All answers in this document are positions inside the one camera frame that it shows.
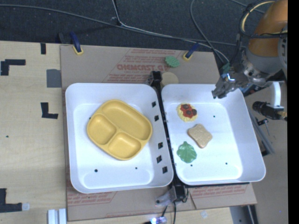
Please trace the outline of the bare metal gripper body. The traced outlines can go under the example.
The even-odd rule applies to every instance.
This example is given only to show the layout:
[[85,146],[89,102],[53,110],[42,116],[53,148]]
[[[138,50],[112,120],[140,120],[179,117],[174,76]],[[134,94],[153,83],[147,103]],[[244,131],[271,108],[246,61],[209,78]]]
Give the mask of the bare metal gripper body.
[[249,84],[267,86],[267,72],[261,62],[227,63],[221,68],[221,88],[245,88]]

